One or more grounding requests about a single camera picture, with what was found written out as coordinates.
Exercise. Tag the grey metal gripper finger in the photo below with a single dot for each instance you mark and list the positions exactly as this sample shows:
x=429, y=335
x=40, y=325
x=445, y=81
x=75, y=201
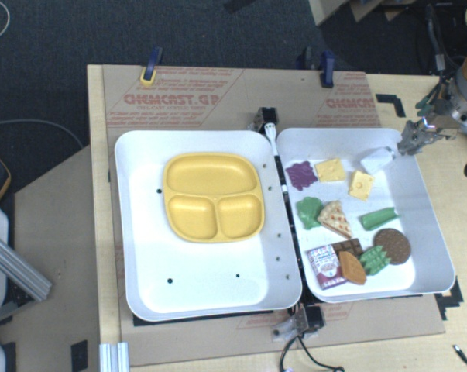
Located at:
x=406, y=140
x=422, y=140

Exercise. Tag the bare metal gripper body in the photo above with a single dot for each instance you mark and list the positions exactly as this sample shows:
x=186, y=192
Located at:
x=459, y=118

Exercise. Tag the white carton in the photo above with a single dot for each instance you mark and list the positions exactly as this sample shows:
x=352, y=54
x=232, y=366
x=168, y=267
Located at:
x=374, y=160

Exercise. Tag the yellow cheese wedge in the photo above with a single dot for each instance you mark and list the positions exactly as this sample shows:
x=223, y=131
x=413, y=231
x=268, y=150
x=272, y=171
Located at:
x=361, y=185

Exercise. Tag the white plastic tray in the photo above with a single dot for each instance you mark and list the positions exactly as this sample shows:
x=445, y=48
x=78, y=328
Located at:
x=217, y=277
x=423, y=215

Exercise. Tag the yellow cheese slice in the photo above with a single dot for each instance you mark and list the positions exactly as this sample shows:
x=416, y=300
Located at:
x=330, y=170

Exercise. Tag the brown round biscuit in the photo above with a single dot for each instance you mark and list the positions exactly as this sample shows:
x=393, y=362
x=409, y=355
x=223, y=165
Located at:
x=393, y=244

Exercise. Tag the pizza slice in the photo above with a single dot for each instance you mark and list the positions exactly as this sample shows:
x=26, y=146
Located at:
x=335, y=219

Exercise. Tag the purple grapes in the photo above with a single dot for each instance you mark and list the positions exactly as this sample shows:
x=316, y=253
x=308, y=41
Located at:
x=301, y=174

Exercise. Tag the brown chocolate bar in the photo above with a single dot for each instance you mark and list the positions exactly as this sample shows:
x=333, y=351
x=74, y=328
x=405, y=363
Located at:
x=349, y=245

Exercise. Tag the green broccoli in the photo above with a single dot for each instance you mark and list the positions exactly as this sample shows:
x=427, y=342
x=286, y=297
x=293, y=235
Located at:
x=307, y=209

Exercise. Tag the green asparagus bunch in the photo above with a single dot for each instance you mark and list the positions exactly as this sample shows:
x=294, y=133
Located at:
x=374, y=261

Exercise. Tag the thin black and white rod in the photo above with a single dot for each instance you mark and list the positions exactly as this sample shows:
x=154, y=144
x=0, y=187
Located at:
x=284, y=184

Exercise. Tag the orange bread slice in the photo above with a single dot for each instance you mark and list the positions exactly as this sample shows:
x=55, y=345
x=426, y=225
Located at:
x=351, y=269

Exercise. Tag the red and white packet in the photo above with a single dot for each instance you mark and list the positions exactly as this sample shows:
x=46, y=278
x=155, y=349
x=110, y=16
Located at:
x=324, y=267

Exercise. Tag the brown cardboard board red print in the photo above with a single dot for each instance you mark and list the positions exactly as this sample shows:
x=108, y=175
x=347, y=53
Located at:
x=225, y=91

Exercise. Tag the yellow divided plate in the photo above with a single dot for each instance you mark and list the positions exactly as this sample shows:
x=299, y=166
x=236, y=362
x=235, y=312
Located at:
x=211, y=176

